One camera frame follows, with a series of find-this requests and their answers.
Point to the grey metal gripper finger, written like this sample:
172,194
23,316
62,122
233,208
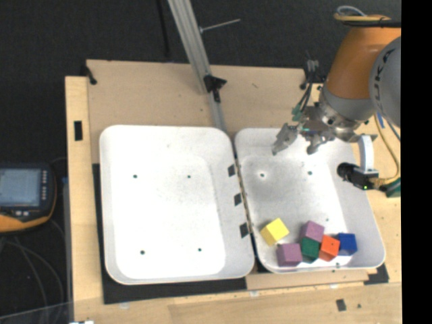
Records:
284,139
315,143

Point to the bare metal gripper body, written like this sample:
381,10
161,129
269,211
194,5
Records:
329,121

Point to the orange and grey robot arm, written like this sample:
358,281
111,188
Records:
357,69

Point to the white plastic tray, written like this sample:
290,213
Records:
290,194
168,208

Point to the purple cube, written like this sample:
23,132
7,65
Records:
313,231
289,254

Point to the yellow cube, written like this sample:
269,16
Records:
274,231

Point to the orange cube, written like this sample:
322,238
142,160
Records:
330,246

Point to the green cube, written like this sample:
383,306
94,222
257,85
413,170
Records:
310,247

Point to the blue cube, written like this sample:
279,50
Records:
347,243

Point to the brown flat board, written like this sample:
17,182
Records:
152,93

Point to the black cylinder on white bracket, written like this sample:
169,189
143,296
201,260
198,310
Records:
357,175

